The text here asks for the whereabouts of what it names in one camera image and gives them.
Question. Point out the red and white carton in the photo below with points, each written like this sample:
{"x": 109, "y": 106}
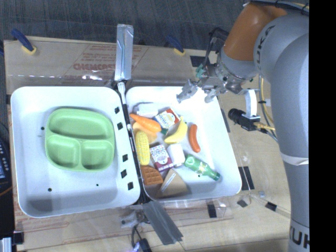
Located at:
{"x": 168, "y": 118}

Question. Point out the purple and white carton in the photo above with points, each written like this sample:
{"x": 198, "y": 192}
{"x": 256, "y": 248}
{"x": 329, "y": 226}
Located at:
{"x": 161, "y": 157}

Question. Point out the yellow corn cob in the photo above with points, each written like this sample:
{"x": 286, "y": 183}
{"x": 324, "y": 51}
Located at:
{"x": 142, "y": 148}

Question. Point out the white bottle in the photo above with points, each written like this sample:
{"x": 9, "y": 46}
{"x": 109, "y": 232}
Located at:
{"x": 145, "y": 109}

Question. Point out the white plastic tray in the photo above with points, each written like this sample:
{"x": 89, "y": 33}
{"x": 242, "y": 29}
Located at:
{"x": 78, "y": 193}
{"x": 220, "y": 146}

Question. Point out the brown cardboard board red print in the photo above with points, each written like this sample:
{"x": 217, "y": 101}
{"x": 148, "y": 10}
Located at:
{"x": 65, "y": 59}

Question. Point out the orange sausage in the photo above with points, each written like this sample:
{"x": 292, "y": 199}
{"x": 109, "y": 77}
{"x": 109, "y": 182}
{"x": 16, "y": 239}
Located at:
{"x": 194, "y": 138}

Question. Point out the green bottle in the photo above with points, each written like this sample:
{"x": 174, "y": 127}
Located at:
{"x": 199, "y": 166}

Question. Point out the black cylinder on white bracket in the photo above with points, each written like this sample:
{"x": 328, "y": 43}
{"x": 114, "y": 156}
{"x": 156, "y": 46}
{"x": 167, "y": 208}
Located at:
{"x": 249, "y": 121}

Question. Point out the orange carrot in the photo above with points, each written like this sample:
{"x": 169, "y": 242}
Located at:
{"x": 147, "y": 123}

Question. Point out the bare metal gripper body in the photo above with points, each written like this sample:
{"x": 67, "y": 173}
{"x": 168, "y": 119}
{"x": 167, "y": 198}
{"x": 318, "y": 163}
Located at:
{"x": 214, "y": 82}

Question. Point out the tan wedge slice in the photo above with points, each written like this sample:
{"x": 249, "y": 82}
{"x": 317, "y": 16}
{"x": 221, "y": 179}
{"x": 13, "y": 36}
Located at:
{"x": 174, "y": 185}

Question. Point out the brown waffle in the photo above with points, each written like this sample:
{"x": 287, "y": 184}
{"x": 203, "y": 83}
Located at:
{"x": 151, "y": 175}

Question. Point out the yellow banana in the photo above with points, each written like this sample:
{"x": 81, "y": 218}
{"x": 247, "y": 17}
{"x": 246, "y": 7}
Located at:
{"x": 178, "y": 134}

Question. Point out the green divided plate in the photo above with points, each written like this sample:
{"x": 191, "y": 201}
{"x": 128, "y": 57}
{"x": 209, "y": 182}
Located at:
{"x": 78, "y": 130}

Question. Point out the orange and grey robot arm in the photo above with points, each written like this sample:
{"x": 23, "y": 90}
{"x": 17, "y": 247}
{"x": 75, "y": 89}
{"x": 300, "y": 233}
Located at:
{"x": 288, "y": 88}

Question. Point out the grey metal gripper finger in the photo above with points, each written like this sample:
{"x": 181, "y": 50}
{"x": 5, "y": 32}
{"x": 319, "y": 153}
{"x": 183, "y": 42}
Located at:
{"x": 211, "y": 94}
{"x": 188, "y": 90}

